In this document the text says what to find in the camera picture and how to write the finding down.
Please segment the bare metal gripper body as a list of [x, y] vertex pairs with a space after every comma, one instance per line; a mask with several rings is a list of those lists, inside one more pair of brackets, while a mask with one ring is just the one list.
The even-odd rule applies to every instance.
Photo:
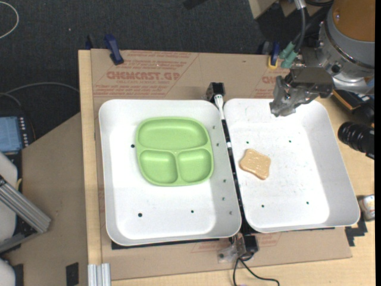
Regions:
[[302, 64], [291, 67], [291, 87], [321, 97], [334, 90], [374, 94], [375, 42], [346, 36], [331, 21], [321, 24], [318, 40], [318, 47], [302, 49]]

